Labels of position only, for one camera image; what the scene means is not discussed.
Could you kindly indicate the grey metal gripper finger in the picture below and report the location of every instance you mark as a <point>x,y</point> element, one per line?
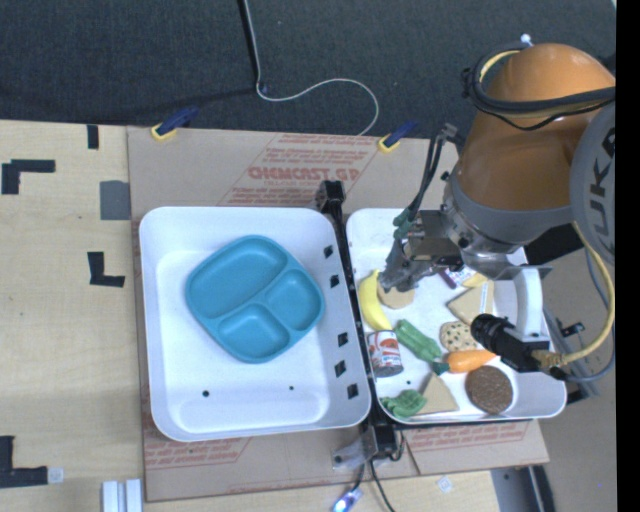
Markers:
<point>392,270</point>
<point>417,274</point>

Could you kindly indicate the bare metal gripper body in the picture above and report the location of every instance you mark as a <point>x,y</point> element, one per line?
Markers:
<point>435,240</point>

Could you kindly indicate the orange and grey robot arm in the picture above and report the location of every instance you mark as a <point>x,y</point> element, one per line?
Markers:
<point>525,150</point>

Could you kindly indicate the tan round biscuit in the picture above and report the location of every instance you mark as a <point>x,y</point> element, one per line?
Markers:
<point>397,299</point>

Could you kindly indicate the white plastic tray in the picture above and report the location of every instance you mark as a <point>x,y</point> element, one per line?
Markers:
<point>250,395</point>
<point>430,310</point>

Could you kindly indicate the yellow banana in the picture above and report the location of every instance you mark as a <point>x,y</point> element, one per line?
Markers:
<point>372,305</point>

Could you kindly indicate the thin black rod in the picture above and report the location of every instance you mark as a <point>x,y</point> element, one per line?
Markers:
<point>353,280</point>

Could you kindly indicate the white printed packet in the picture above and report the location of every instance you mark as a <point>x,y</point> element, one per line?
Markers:
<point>464,275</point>

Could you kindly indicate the small yellow piece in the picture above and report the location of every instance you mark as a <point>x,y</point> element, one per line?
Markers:
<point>475,280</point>

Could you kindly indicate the pale yellow cheese wedge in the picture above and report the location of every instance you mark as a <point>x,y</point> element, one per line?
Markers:
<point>470,305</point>

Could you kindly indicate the green pea pods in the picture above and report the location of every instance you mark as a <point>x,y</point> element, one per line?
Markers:
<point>417,340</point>

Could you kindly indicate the chocolate chip cookie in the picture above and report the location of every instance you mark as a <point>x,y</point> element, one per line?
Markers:
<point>456,336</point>

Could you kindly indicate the red and white can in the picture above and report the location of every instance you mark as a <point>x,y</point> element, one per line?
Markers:
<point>386,352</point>

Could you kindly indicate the orange carrot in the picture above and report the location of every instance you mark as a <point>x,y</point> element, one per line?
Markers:
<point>467,360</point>

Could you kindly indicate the tan bread wedge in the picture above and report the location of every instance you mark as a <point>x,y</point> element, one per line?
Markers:
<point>439,397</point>

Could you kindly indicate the green lettuce leaf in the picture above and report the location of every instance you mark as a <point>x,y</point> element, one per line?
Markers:
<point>405,404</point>

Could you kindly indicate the brown round cookie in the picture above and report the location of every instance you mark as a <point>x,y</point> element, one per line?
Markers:
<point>489,390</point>

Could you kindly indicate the blue divided plate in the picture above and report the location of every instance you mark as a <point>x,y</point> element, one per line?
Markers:
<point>250,295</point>

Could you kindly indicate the brown cardboard board red print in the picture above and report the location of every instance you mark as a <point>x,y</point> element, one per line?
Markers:
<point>240,165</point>

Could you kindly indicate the black cylinder on white bracket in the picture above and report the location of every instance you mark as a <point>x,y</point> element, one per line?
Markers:
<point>505,340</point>

